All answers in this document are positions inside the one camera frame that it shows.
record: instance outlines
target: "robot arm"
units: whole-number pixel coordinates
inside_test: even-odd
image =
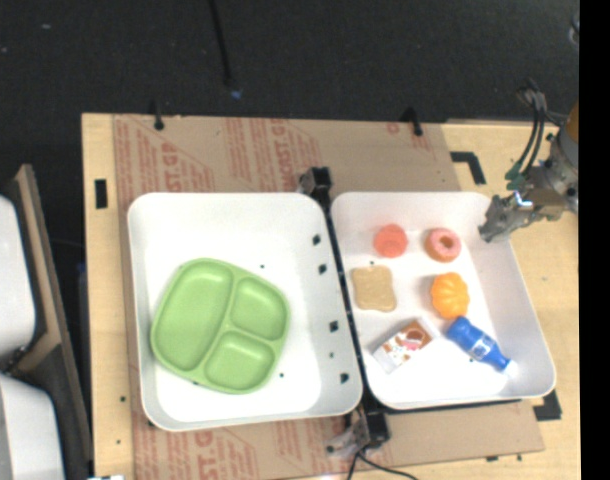
[[[545,98],[533,82],[519,96],[534,109],[534,127],[523,155],[505,176],[512,194],[504,198],[495,195],[485,214],[486,222],[479,227],[487,242],[507,240],[516,229],[539,220],[558,220],[564,211],[578,213],[578,102],[563,122],[547,111]],[[559,131],[546,139],[550,142],[547,160],[535,165],[546,119],[557,123]]]

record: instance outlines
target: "pink donut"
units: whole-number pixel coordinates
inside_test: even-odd
[[[451,229],[434,228],[427,234],[425,250],[436,261],[449,263],[461,253],[461,239]]]

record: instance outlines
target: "white tray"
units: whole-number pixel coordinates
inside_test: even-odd
[[[0,373],[0,480],[65,480],[47,393]]]
[[[487,197],[467,192],[345,193],[334,201],[332,218],[367,383],[384,405],[408,410],[493,402],[540,397],[553,389],[554,365],[511,244],[489,244],[479,236],[489,203]],[[378,256],[372,247],[374,234],[389,223],[402,226],[409,239],[406,253],[395,259]],[[425,253],[424,233],[434,227],[450,228],[460,236],[463,249],[454,262],[439,263]],[[355,305],[351,270],[372,263],[392,270],[398,306],[391,313]],[[449,322],[432,308],[429,292],[435,275],[452,270],[468,284],[467,317],[497,339],[516,363],[511,375],[470,361],[442,335]],[[441,335],[394,372],[385,373],[372,352],[415,317],[424,317]]]
[[[0,366],[34,335],[36,310],[12,202],[0,195]]]
[[[345,414],[363,385],[333,250],[320,207],[297,193],[152,193],[128,213],[143,408],[170,431]],[[215,258],[262,276],[291,307],[270,381],[231,395],[163,367],[149,345],[160,297],[176,269]]]

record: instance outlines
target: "blue bottle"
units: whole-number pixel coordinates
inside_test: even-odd
[[[463,316],[459,316],[450,326],[447,337],[458,343],[473,359],[491,364],[499,371],[504,371],[510,363],[510,359],[501,353],[496,340]]]

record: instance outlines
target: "green plate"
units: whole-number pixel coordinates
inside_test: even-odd
[[[176,374],[226,393],[265,384],[278,362],[290,310],[278,288],[229,263],[182,265],[156,311],[150,343]]]

